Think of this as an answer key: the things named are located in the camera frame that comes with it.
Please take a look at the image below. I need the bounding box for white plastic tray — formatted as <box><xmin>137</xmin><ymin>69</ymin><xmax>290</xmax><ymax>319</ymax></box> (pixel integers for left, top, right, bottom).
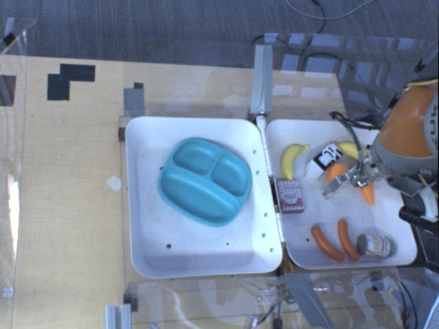
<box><xmin>265</xmin><ymin>118</ymin><xmax>418</xmax><ymax>271</ymax></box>
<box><xmin>125</xmin><ymin>116</ymin><xmax>284</xmax><ymax>280</ymax></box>

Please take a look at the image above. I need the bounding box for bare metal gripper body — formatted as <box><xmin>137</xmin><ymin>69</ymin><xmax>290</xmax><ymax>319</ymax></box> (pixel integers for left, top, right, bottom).
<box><xmin>346</xmin><ymin>154</ymin><xmax>392</xmax><ymax>188</ymax></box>

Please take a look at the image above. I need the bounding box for small white and yellow can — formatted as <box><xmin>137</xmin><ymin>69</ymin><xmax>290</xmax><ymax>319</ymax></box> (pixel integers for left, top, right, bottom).
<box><xmin>356</xmin><ymin>234</ymin><xmax>392</xmax><ymax>258</ymax></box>

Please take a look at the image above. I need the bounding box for black and white carton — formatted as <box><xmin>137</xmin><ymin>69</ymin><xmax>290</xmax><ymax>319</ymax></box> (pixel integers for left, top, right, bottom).
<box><xmin>305</xmin><ymin>143</ymin><xmax>344</xmax><ymax>180</ymax></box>

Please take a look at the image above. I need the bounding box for pink and red carton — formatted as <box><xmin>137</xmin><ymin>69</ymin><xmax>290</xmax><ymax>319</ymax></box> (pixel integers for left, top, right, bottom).
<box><xmin>276</xmin><ymin>178</ymin><xmax>306</xmax><ymax>215</ymax></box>

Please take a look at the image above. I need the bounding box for blue divided plate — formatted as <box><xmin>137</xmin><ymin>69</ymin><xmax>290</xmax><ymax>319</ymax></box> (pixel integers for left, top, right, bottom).
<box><xmin>158</xmin><ymin>137</ymin><xmax>254</xmax><ymax>228</ymax></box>

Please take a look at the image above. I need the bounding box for orange carrot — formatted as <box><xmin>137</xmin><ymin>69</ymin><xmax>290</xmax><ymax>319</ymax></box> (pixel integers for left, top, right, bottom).
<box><xmin>325</xmin><ymin>162</ymin><xmax>375</xmax><ymax>206</ymax></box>

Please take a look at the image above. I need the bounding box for yellow banana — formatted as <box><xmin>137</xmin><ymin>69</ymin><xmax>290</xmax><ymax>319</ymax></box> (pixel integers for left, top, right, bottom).
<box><xmin>337</xmin><ymin>141</ymin><xmax>368</xmax><ymax>161</ymax></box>
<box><xmin>280</xmin><ymin>143</ymin><xmax>310</xmax><ymax>181</ymax></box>

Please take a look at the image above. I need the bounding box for orange sausage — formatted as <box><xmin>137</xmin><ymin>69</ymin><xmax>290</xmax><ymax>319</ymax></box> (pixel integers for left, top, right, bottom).
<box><xmin>337</xmin><ymin>219</ymin><xmax>360</xmax><ymax>262</ymax></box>
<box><xmin>310</xmin><ymin>226</ymin><xmax>346</xmax><ymax>263</ymax></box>

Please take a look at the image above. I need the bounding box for black cylinder on white bracket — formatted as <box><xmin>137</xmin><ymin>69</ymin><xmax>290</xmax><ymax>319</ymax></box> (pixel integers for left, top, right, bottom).
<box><xmin>399</xmin><ymin>185</ymin><xmax>439</xmax><ymax>224</ymax></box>

